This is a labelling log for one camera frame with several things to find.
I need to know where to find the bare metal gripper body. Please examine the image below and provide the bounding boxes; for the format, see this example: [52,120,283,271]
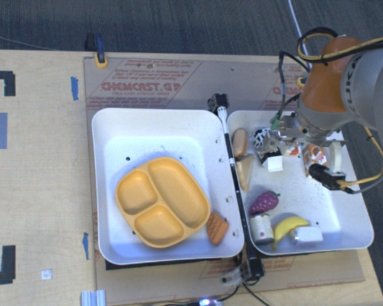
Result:
[276,113,332,147]

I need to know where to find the black and white carton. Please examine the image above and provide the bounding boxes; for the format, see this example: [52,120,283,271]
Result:
[253,127,282,165]

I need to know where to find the small orange and white carton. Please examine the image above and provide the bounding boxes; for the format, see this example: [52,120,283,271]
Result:
[283,142,303,157]

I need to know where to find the white cube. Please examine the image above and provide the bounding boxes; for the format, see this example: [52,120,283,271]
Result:
[267,155,284,173]

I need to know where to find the brown bread roll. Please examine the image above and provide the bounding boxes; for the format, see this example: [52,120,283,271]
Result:
[232,127,249,159]

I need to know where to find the orange and white packet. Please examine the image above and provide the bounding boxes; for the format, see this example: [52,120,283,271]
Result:
[301,142,328,178]

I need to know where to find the beige pizza slice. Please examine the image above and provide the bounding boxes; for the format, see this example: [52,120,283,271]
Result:
[235,154,255,193]

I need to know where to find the thin black and white rod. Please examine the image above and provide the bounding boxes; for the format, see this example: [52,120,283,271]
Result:
[216,106,253,261]

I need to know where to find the purple grapes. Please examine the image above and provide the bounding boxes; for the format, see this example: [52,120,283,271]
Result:
[248,190,281,216]

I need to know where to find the white plastic tray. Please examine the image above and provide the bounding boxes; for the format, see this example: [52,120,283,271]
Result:
[91,107,245,266]
[226,109,375,256]

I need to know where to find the yellow banana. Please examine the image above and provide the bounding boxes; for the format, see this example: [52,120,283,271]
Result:
[271,215,310,250]

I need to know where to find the white can orange print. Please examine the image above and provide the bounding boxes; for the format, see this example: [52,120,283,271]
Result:
[250,213,275,245]

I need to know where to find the white and silver can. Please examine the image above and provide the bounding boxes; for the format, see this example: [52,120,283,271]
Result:
[289,225,324,245]

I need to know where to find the brown cardboard board red print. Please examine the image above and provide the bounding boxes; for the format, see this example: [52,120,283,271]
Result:
[84,55,366,295]

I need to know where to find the orange biscuit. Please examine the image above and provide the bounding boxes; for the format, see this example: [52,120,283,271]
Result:
[206,211,230,247]

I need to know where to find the yellow divided plate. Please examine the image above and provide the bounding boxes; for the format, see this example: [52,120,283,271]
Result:
[114,156,211,249]

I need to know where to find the black cylinder on white bracket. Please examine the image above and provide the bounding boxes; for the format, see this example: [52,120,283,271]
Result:
[308,139,348,191]

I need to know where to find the black block with thin wires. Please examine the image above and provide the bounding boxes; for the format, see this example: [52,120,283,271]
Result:
[207,93,230,113]
[242,246,265,282]

